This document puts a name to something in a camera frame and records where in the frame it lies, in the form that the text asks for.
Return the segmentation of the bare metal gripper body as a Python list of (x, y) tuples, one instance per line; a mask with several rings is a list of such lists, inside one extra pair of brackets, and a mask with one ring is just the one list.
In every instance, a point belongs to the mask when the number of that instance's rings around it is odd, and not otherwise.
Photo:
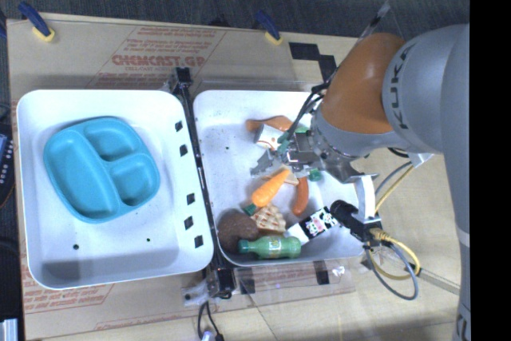
[(341, 183), (352, 183), (362, 175), (352, 166), (354, 159), (356, 157), (344, 155), (312, 131), (295, 133), (283, 155), (284, 163), (295, 171), (318, 169)]

